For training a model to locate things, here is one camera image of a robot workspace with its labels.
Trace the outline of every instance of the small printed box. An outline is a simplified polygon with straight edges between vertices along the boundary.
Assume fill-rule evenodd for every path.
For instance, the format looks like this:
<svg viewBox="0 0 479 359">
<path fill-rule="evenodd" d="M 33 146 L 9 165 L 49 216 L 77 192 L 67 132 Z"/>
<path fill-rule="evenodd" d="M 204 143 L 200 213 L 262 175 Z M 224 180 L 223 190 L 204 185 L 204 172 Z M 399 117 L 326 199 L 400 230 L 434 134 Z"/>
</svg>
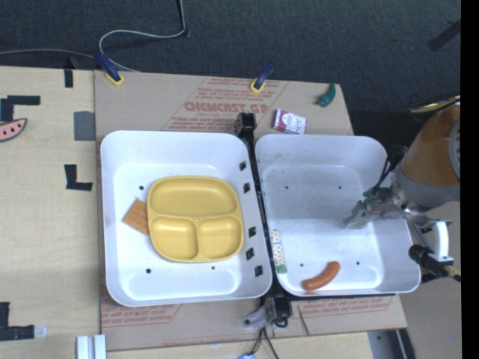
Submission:
<svg viewBox="0 0 479 359">
<path fill-rule="evenodd" d="M 304 135 L 306 130 L 306 118 L 297 114 L 278 109 L 276 111 L 275 123 L 272 127 L 283 133 Z"/>
</svg>

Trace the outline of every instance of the black hole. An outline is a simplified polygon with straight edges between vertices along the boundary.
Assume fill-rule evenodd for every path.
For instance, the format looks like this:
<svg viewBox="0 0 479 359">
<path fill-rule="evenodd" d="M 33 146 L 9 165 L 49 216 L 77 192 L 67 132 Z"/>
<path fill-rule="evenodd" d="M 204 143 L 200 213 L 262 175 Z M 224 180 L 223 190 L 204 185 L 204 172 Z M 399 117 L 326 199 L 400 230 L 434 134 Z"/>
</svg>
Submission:
<svg viewBox="0 0 479 359">
<path fill-rule="evenodd" d="M 246 260 L 250 260 L 252 257 L 254 257 L 254 250 L 253 248 L 250 248 L 246 251 Z"/>
<path fill-rule="evenodd" d="M 254 276 L 259 277 L 262 274 L 263 274 L 263 266 L 256 266 L 254 268 Z"/>
</svg>

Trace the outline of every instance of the robotic hand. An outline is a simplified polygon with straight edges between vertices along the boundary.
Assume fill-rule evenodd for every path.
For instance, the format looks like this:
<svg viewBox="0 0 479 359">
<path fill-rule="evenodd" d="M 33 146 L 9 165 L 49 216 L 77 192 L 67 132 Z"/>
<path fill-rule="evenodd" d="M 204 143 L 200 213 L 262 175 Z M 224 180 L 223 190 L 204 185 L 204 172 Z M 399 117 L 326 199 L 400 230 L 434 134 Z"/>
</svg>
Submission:
<svg viewBox="0 0 479 359">
<path fill-rule="evenodd" d="M 423 282 L 438 277 L 460 281 L 460 269 L 448 256 L 448 221 L 431 219 L 427 212 L 451 201 L 460 201 L 460 96 L 412 110 L 437 112 L 426 122 L 405 151 L 392 153 L 379 182 L 366 191 L 346 220 L 347 227 L 361 228 L 376 219 L 404 217 L 420 244 L 410 257 L 424 267 Z M 382 188 L 392 173 L 391 185 Z M 433 233 L 435 243 L 425 238 Z"/>
</svg>

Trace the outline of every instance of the white tray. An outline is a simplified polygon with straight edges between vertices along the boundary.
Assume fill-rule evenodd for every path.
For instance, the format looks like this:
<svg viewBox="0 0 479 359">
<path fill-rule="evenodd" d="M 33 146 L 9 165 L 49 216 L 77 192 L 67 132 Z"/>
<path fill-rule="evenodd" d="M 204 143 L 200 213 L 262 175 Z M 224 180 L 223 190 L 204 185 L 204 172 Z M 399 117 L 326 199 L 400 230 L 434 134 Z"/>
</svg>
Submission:
<svg viewBox="0 0 479 359">
<path fill-rule="evenodd" d="M 256 144 L 266 219 L 278 229 L 287 273 L 280 284 L 301 297 L 410 292 L 420 282 L 403 219 L 344 228 L 362 193 L 376 184 L 386 153 L 372 138 L 265 135 Z M 341 269 L 328 285 L 305 291 L 329 261 Z"/>
<path fill-rule="evenodd" d="M 254 180 L 240 139 L 221 133 L 119 131 L 104 138 L 100 154 L 106 283 L 114 300 L 126 306 L 180 304 L 257 298 L 270 288 Z M 135 199 L 146 203 L 153 182 L 182 175 L 216 177 L 237 191 L 245 243 L 234 257 L 174 263 L 155 252 L 149 236 L 122 222 Z M 246 193 L 245 184 L 250 188 Z"/>
</svg>

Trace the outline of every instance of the table surface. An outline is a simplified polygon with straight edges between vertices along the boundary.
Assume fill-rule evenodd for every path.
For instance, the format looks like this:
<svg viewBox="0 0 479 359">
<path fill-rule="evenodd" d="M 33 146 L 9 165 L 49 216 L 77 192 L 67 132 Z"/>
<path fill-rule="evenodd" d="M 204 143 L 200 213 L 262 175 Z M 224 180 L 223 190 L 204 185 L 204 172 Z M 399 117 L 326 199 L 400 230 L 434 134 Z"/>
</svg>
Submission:
<svg viewBox="0 0 479 359">
<path fill-rule="evenodd" d="M 73 114 L 94 111 L 94 73 L 0 67 L 0 97 L 41 96 L 15 106 L 25 131 L 0 144 L 0 301 L 10 325 L 44 325 L 35 340 L 0 343 L 0 358 L 74 358 L 75 338 L 100 333 L 96 144 L 74 141 Z M 64 165 L 92 191 L 66 190 Z M 366 333 L 274 339 L 280 358 L 373 357 Z M 263 344 L 257 358 L 272 358 Z M 109 352 L 109 358 L 238 358 L 251 342 Z"/>
</svg>

